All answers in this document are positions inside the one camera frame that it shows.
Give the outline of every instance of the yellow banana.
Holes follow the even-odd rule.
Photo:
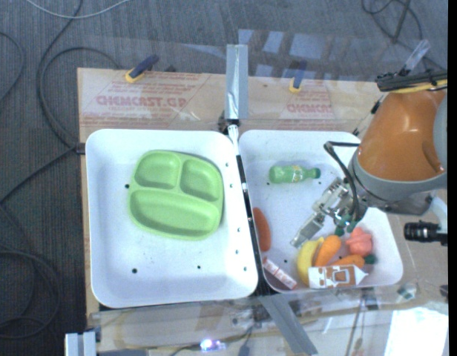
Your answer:
[[[313,266],[316,251],[323,241],[324,237],[319,237],[317,240],[308,240],[301,246],[301,249],[297,254],[297,273],[307,286],[309,286],[308,268]]]

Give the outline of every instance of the toy bottle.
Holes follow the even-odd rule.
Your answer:
[[[272,166],[269,171],[269,179],[272,183],[296,183],[308,178],[320,177],[318,168],[304,168],[300,165]]]

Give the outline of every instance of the white tray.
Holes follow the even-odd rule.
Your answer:
[[[147,151],[181,151],[210,159],[225,190],[219,228],[204,240],[175,240],[137,227],[128,189]],[[86,143],[91,286],[111,308],[250,295],[258,282],[237,160],[230,140],[210,131],[103,129]]]
[[[247,131],[240,137],[240,154],[245,169],[252,208],[258,207],[265,214],[272,230],[272,247],[262,252],[288,275],[297,281],[296,292],[308,289],[297,276],[296,257],[298,250],[290,240],[313,213],[312,204],[336,177],[343,178],[342,170],[323,149],[327,141],[355,142],[357,137],[344,132],[322,131]],[[354,148],[336,147],[336,153],[348,165]],[[319,168],[319,179],[299,183],[269,183],[269,169],[275,163],[300,163],[307,168]],[[403,275],[403,264],[393,237],[387,215],[376,209],[367,210],[359,223],[372,233],[372,253],[378,261],[369,268],[369,275],[359,286],[382,286],[397,283]],[[324,227],[314,236],[333,234],[335,225],[330,217]],[[340,251],[345,255],[346,249]],[[269,276],[273,289],[286,291]]]

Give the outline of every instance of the green divided plate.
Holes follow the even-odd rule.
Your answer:
[[[149,151],[134,169],[128,205],[131,219],[140,228],[200,240],[220,224],[222,176],[215,165],[197,156]]]

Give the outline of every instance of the orange carrot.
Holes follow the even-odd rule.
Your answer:
[[[265,215],[258,207],[253,208],[253,219],[258,233],[260,250],[266,252],[272,247],[272,233],[270,232],[268,220],[266,220]]]
[[[331,266],[349,265],[349,264],[354,264],[358,268],[362,269],[364,267],[364,265],[365,265],[365,260],[359,254],[350,254],[349,256],[342,257],[339,260],[333,262],[331,264]]]
[[[315,266],[326,266],[328,262],[341,249],[342,241],[336,234],[331,234],[320,245],[318,255],[316,256]]]

